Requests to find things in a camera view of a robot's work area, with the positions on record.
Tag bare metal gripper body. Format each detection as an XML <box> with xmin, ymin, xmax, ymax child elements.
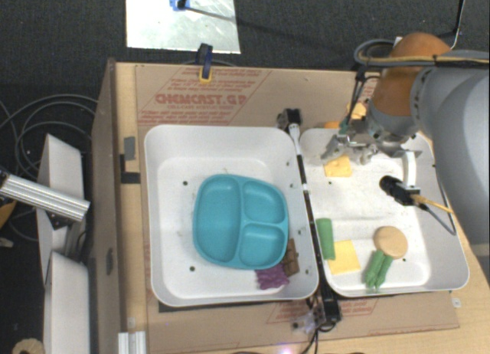
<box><xmin>336</xmin><ymin>121</ymin><xmax>423</xmax><ymax>159</ymax></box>

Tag yellow cheese slice with holes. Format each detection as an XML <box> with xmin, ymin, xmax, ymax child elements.
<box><xmin>323</xmin><ymin>154</ymin><xmax>353</xmax><ymax>179</ymax></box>

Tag yellow toy food piece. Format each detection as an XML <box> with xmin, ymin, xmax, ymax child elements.
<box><xmin>345</xmin><ymin>102</ymin><xmax>369</xmax><ymax>121</ymax></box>

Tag thin black and white rod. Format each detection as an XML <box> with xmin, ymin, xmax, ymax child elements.
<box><xmin>289</xmin><ymin>123</ymin><xmax>335</xmax><ymax>307</ymax></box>

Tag white plastic tray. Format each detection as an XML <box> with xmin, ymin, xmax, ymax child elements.
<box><xmin>143</xmin><ymin>123</ymin><xmax>321</xmax><ymax>308</ymax></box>
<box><xmin>298</xmin><ymin>126</ymin><xmax>471</xmax><ymax>299</ymax></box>

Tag green cylinder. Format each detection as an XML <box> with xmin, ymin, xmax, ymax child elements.
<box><xmin>315</xmin><ymin>217</ymin><xmax>337</xmax><ymax>261</ymax></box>

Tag tan round biscuit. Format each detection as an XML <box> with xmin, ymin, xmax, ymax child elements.
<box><xmin>373</xmin><ymin>225</ymin><xmax>409</xmax><ymax>260</ymax></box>

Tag plain yellow cheese slice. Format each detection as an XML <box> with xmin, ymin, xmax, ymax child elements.
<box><xmin>327</xmin><ymin>239</ymin><xmax>362</xmax><ymax>277</ymax></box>

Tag brown chocolate bar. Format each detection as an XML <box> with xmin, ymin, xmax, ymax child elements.
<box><xmin>282</xmin><ymin>238</ymin><xmax>301</xmax><ymax>278</ymax></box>

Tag green asparagus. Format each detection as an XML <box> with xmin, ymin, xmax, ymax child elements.
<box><xmin>363</xmin><ymin>249</ymin><xmax>395</xmax><ymax>290</ymax></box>

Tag blue divided plate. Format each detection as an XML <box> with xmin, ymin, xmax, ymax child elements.
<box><xmin>192</xmin><ymin>173</ymin><xmax>290</xmax><ymax>271</ymax></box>

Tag brown cardboard board, red print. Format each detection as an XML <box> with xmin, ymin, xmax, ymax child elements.
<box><xmin>135</xmin><ymin>62</ymin><xmax>461</xmax><ymax>349</ymax></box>

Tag purple grapes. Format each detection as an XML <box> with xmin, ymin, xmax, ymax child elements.
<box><xmin>255</xmin><ymin>264</ymin><xmax>290</xmax><ymax>291</ymax></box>

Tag black block with thin wires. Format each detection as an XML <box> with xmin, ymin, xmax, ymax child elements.
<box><xmin>276</xmin><ymin>107</ymin><xmax>304</xmax><ymax>132</ymax></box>
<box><xmin>305</xmin><ymin>293</ymin><xmax>342</xmax><ymax>331</ymax></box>

